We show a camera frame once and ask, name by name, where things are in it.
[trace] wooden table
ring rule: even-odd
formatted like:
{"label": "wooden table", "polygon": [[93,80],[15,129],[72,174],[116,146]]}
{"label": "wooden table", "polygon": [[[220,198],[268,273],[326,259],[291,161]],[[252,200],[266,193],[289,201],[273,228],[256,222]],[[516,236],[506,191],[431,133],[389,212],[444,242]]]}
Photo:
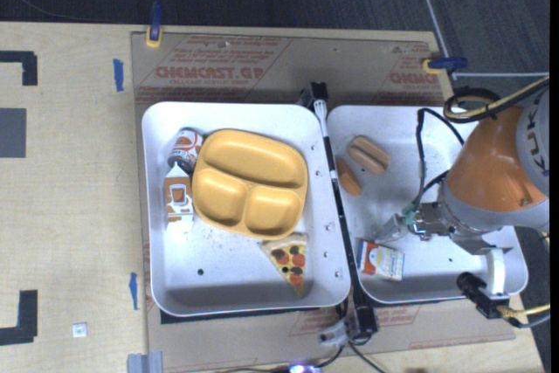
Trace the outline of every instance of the wooden table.
{"label": "wooden table", "polygon": [[[144,30],[0,24],[0,51],[38,56],[38,86],[22,86],[21,65],[0,65],[0,107],[27,110],[26,157],[0,158],[0,328],[16,324],[19,291],[38,291],[38,336],[0,346],[2,372],[114,373],[126,371],[128,354],[148,352],[145,302],[140,294],[134,309],[128,287],[136,273],[144,288],[130,49],[130,33]],[[123,62],[120,91],[114,59]],[[87,337],[74,337],[81,322]],[[373,357],[409,373],[542,371],[531,332],[515,334]],[[349,356],[325,371],[367,368]]]}

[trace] white tray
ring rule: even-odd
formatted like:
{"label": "white tray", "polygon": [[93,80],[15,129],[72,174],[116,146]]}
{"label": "white tray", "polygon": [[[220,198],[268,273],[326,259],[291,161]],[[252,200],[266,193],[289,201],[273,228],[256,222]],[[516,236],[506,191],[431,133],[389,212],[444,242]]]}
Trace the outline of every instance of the white tray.
{"label": "white tray", "polygon": [[[160,309],[184,317],[329,307],[347,297],[349,270],[328,162],[320,124],[310,111],[291,105],[163,102],[145,112],[141,127],[151,287]],[[163,178],[181,128],[194,128],[202,135],[241,129],[280,140],[303,155],[309,175],[307,199],[295,231],[308,235],[305,297],[298,298],[266,258],[261,240],[220,230],[198,216],[188,234],[167,228]]]}
{"label": "white tray", "polygon": [[[356,174],[362,194],[352,197],[341,189],[344,213],[352,236],[354,253],[360,238],[372,240],[395,213],[400,213],[418,193],[419,157],[416,143],[418,107],[336,107],[327,119],[328,132],[335,157],[342,157]],[[475,123],[458,125],[466,138]],[[391,164],[380,176],[362,171],[346,153],[348,144],[358,135],[367,136],[391,156]],[[454,134],[437,118],[425,115],[423,144],[427,162],[426,182],[449,169],[460,150]],[[428,190],[422,202],[434,201],[437,187]],[[488,233],[484,239],[498,247],[512,247],[505,258],[505,291],[519,293],[528,282],[528,269],[513,227]],[[464,298],[456,286],[464,271],[487,281],[487,260],[473,256],[455,245],[448,237],[434,236],[430,241],[407,234],[387,244],[404,252],[402,281],[389,281],[360,273],[365,292],[385,304],[402,304],[431,300]]]}

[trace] yellow divided plate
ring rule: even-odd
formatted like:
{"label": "yellow divided plate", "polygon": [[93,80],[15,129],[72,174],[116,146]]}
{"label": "yellow divided plate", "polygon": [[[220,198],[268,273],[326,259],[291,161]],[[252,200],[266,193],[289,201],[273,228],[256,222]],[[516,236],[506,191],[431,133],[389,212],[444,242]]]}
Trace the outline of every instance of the yellow divided plate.
{"label": "yellow divided plate", "polygon": [[206,138],[192,176],[192,203],[208,224],[262,239],[290,234],[305,206],[307,164],[283,142],[224,129]]}

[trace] gray square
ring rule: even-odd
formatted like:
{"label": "gray square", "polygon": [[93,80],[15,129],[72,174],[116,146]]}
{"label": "gray square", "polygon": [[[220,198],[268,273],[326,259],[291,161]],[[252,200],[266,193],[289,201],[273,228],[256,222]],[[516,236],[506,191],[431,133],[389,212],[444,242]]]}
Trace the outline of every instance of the gray square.
{"label": "gray square", "polygon": [[27,109],[0,107],[0,157],[25,157]]}

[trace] black corner marker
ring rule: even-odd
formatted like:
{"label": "black corner marker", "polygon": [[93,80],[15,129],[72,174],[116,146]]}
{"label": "black corner marker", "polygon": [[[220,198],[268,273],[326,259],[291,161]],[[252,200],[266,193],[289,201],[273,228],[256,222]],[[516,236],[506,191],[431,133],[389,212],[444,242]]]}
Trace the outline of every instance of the black corner marker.
{"label": "black corner marker", "polygon": [[33,342],[37,335],[37,311],[37,291],[19,291],[17,325],[12,328],[0,328],[0,345]]}
{"label": "black corner marker", "polygon": [[22,86],[36,86],[37,55],[33,52],[0,52],[0,62],[20,62],[22,67]]}

